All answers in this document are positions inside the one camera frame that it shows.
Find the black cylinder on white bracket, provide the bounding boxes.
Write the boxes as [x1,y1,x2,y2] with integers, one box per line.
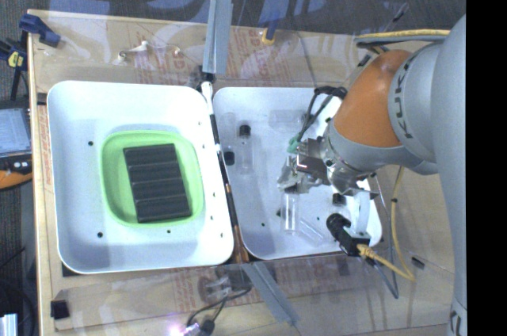
[326,191,378,258]

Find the black ribbed block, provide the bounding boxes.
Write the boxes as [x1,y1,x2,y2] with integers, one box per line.
[122,143,193,224]

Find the white plastic tray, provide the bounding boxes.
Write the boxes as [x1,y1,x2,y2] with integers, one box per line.
[46,79,235,275]
[212,86,384,262]

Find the brown cardboard board red print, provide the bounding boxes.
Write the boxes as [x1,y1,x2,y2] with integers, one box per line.
[26,9,456,336]

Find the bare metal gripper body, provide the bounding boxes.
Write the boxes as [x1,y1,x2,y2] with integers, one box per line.
[293,136,372,194]

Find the black block with thin wires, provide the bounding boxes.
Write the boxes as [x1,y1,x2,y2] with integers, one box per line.
[226,265,254,291]

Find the green plastic bowl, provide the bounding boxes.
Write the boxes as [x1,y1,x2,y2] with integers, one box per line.
[100,129,206,228]

